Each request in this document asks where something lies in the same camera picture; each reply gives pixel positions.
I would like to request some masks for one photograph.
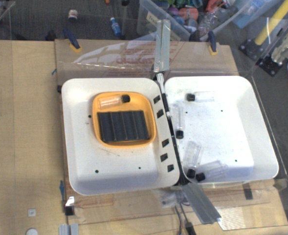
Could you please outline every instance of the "wooden table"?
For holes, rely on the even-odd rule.
[[[0,41],[0,235],[23,235],[29,228],[40,235],[58,234],[59,225],[67,223],[59,190],[65,171],[55,69],[53,42]],[[266,201],[234,207],[232,212],[240,212],[247,227],[259,228],[223,232],[215,223],[196,225],[196,233],[288,235],[282,203],[272,185],[272,180],[262,182]],[[29,209],[36,209],[36,215],[29,217]],[[175,235],[177,229],[177,216],[167,213],[82,224],[79,234]]]

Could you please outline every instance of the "yellow pole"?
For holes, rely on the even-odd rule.
[[[288,0],[285,0],[282,5],[278,8],[278,10],[274,13],[273,17],[270,19],[268,25],[266,25],[259,35],[255,39],[255,43],[257,45],[262,45],[266,40],[268,33],[270,34],[272,30],[276,27],[276,25],[280,22],[280,20],[287,14],[288,12]]]

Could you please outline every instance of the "black cap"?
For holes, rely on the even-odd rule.
[[[177,139],[182,139],[183,137],[184,137],[184,132],[178,130],[178,131],[176,132],[176,138],[177,138]]]
[[[196,180],[197,180],[198,182],[200,182],[200,181],[202,181],[202,180],[205,180],[205,179],[206,179],[206,176],[204,175],[203,172],[196,174]]]
[[[194,169],[188,169],[188,171],[187,171],[187,177],[188,178],[194,178],[195,174],[196,174],[196,172]]]
[[[196,97],[194,94],[187,94],[186,99],[187,101],[192,102],[192,101],[195,101]]]
[[[123,103],[128,103],[130,102],[131,98],[129,95],[122,95],[122,102]]]

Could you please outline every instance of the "dark floor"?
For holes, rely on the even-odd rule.
[[[55,31],[58,38],[63,38],[62,29],[65,26],[69,27],[79,39],[116,39],[111,30],[110,17],[114,16],[118,20],[122,18],[121,0],[111,0],[110,5],[105,5],[103,0],[12,1],[16,2],[12,10],[12,31],[28,40],[44,41],[47,32],[51,29]],[[127,39],[134,39],[138,37],[135,29],[139,0],[130,1]],[[269,10],[262,17],[270,17],[277,7]],[[67,20],[69,9],[78,10],[80,23],[69,24]],[[217,33],[216,37],[220,44],[231,46],[240,71],[255,70],[250,80],[255,83],[256,92],[260,94],[269,129],[274,136],[273,144],[280,164],[277,178],[285,179],[287,182],[284,189],[278,188],[288,217],[288,60],[275,76],[270,76],[238,50],[238,46],[244,40],[256,37],[260,25],[261,23],[252,23],[244,29],[238,29],[235,25],[229,24],[222,32]]]

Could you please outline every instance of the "white round object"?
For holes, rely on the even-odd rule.
[[[31,229],[28,229],[28,230],[26,231],[26,234],[25,234],[25,235],[38,235],[38,232],[37,232],[36,229],[31,228]]]

